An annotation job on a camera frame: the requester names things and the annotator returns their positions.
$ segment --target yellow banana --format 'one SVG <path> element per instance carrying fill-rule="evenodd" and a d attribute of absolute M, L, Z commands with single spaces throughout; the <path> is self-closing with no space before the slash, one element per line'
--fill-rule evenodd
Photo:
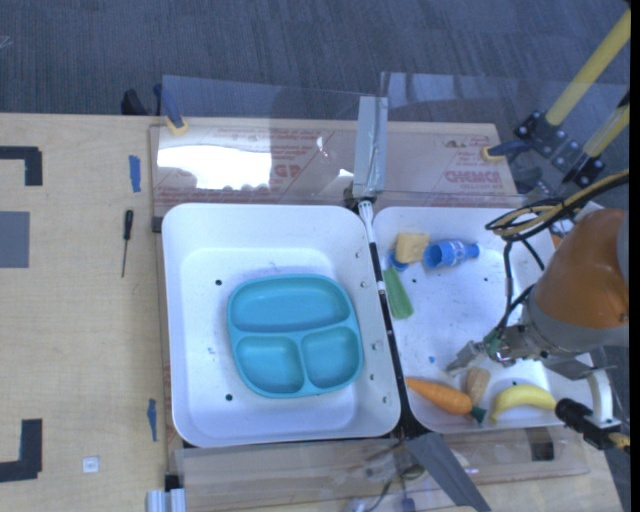
<path fill-rule="evenodd" d="M 518 405 L 532 405 L 541 409 L 553 410 L 556 407 L 556 399 L 546 389 L 534 384 L 509 386 L 496 395 L 490 418 L 496 421 L 504 411 Z"/>

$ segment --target wooden surface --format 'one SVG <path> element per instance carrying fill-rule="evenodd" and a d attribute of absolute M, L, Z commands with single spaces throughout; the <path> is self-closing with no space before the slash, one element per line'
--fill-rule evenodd
<path fill-rule="evenodd" d="M 21 420 L 42 418 L 44 425 L 42 472 L 34 480 L 0 483 L 2 511 L 143 510 L 146 492 L 163 485 L 148 149 L 148 128 L 157 121 L 0 114 L 0 144 L 38 146 L 44 161 L 43 186 L 27 188 L 22 162 L 0 160 L 0 210 L 31 214 L 29 268 L 0 269 L 0 462 L 18 458 Z M 141 161 L 140 193 L 132 191 L 129 155 Z M 121 278 L 127 208 L 135 219 Z M 155 442 L 149 399 L 157 408 Z M 604 456 L 584 449 L 588 474 L 480 490 L 494 510 L 621 510 Z M 95 455 L 100 470 L 83 473 L 83 458 Z M 414 498 L 422 508 L 450 504 L 439 491 Z M 395 505 L 385 500 L 379 510 Z M 337 506 L 286 510 L 341 510 Z"/>

